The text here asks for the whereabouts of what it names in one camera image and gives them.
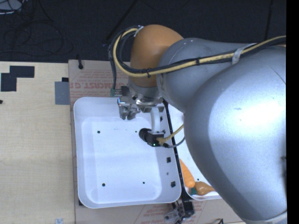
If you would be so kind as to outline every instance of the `white tray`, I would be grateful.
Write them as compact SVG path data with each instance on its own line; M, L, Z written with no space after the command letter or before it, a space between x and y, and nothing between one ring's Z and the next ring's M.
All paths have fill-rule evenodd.
M165 110L161 116L168 136ZM83 97L74 105L74 119L78 196L84 206L171 203L180 197L173 149L151 147L139 137L141 128L151 129L150 113L122 120L117 98Z
M174 108L171 105L168 105L169 109L169 115L171 119L171 125L173 131L176 131L184 122L184 114L179 111L178 109ZM178 134L175 135L175 141L176 143L180 142L184 137L184 130L181 130ZM184 164L188 167L191 174L193 175L196 182L202 181L205 182L208 185L211 185L207 179L203 176L199 168L196 166L193 158L191 157L191 154L189 152L189 149L186 145L186 141L184 141L181 145L177 147L178 150L178 156L179 158L184 162ZM200 195L191 195L191 189L185 187L187 193L195 200L209 200L209 199L220 199L221 196L218 194L218 192L213 191L209 192L204 196Z

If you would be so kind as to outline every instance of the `orange vegetable toy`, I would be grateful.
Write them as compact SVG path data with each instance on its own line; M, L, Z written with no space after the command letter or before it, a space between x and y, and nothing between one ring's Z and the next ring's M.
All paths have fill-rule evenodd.
M184 184L187 188L193 188L195 186L195 180L193 178L193 175L191 174L190 170L187 168L187 166L183 163L183 161L179 160L181 164Z

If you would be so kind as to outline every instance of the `yellow cable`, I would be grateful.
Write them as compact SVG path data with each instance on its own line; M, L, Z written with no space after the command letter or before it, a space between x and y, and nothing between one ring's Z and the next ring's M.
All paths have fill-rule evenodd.
M124 32L122 35L119 35L119 37L116 39L115 41L115 44L113 46L113 60L115 62L115 64L120 68L120 70L125 73L126 75L130 76L130 77L147 77L148 75L152 76L152 75L156 75L156 74L161 74L161 73L167 73L167 72L171 72L171 71L175 71L175 70L179 70L179 69L182 69L182 68L186 68L186 67L189 67L189 66L193 66L193 65L197 65L198 63L196 62L196 60L194 61L190 61L190 62L186 62L184 64L180 64L178 66L174 66L174 67L171 67L171 68L166 68L166 69L161 69L161 70L156 70L156 71L150 71L148 73L132 73L132 72L129 72L127 71L126 69L124 69L119 61L117 60L117 56L116 56L116 48L117 48L117 45L119 43L119 40L121 39L122 36L125 36L126 34L130 33L130 32L133 32L133 31L136 31L137 28L131 28L129 29L128 31ZM246 50L243 50L241 52L241 54L244 54L246 52L249 52L259 46L262 46L264 44L266 44L267 42L270 42L270 41L273 41L275 39L278 39L278 38L283 38L283 37L286 37L285 35L283 36L278 36L278 37L274 37L274 38L271 38L269 40L266 40L264 42L261 42L259 44L256 44L250 48L247 48ZM212 56L212 57L207 57L207 58L201 58L199 59L199 64L201 63L206 63L206 62L213 62L213 61L217 61L217 60L222 60L222 59L227 59L227 58L232 58L234 55L234 52L232 53L228 53L228 54L223 54L223 55L216 55L216 56Z
M178 132L180 132L182 128L184 128L184 124L182 124L180 128L178 128L174 133L172 133L168 137L166 137L166 138L157 138L157 141L161 145L164 144L168 139L171 139L174 135L176 135Z

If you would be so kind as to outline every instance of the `black floor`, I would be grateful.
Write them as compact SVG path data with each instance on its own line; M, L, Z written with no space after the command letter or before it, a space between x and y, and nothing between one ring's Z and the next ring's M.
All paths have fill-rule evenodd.
M134 1L115 32L160 24L185 38L243 43L286 34L286 0L273 0L269 29L271 0L19 1L21 11L0 10L0 61L108 60L103 43Z

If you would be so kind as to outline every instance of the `gray robot arm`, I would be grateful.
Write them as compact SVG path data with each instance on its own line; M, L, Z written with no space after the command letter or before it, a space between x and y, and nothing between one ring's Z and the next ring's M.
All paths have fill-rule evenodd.
M158 73L152 101L162 97L184 113L191 156L240 218L248 224L285 224L286 50L269 46L240 56L246 47L251 45L198 38L173 43L158 68L230 51L236 61ZM154 89L130 86L143 98ZM131 101L131 107L143 112L155 106L152 101L148 106Z

